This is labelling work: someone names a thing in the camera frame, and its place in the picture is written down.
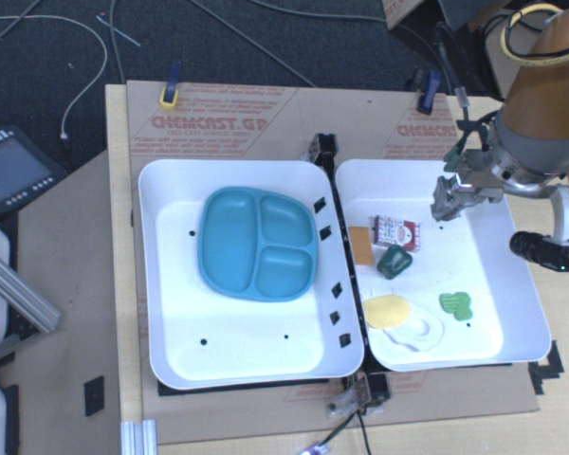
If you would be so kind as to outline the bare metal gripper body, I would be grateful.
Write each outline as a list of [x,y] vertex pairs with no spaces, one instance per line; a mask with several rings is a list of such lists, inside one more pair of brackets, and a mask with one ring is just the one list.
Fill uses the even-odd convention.
[[527,152],[518,158],[505,149],[467,150],[458,164],[456,182],[475,187],[477,204],[497,203],[505,194],[546,198],[557,175],[558,161],[547,154]]

